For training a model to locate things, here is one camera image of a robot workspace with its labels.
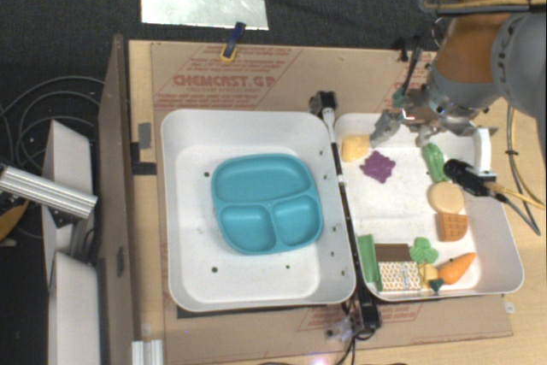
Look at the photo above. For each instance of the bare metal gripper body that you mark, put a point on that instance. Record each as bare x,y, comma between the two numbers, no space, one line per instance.
427,109

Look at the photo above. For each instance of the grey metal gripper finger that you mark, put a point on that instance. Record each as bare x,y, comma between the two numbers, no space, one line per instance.
425,133
384,126

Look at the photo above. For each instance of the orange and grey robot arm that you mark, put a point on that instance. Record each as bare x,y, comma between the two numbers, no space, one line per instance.
474,51

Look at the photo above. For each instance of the green toy vegetable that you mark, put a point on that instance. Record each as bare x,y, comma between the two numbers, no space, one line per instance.
436,162

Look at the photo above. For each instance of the yellow cheese wedge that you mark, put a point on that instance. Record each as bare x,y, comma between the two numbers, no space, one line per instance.
354,147

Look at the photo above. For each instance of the purple grapes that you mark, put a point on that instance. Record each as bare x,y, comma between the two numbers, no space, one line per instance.
378,166

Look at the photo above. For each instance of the beige round biscuit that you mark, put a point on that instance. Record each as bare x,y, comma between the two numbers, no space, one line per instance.
446,198

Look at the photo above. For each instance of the thin black and white rod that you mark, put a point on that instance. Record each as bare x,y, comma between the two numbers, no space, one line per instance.
342,179

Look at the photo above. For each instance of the white plastic tray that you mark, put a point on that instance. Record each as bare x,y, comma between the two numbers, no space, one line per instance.
384,213
192,260

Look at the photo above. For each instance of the orange waffle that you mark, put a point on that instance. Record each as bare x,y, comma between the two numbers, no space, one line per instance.
452,227

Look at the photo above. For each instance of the green broccoli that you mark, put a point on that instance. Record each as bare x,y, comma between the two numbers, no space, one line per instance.
423,252

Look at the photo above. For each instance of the orange carrot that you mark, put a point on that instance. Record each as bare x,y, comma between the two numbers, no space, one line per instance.
455,269

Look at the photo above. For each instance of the patterned carton with green side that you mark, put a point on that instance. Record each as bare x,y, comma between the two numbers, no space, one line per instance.
399,275

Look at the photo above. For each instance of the teal divided plate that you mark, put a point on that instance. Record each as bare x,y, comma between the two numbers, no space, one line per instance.
260,201

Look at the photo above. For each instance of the brown cardboard board red print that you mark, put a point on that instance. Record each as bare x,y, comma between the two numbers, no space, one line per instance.
239,77

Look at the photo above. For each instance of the black cylinder on white bracket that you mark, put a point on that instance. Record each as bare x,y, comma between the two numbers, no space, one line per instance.
466,175

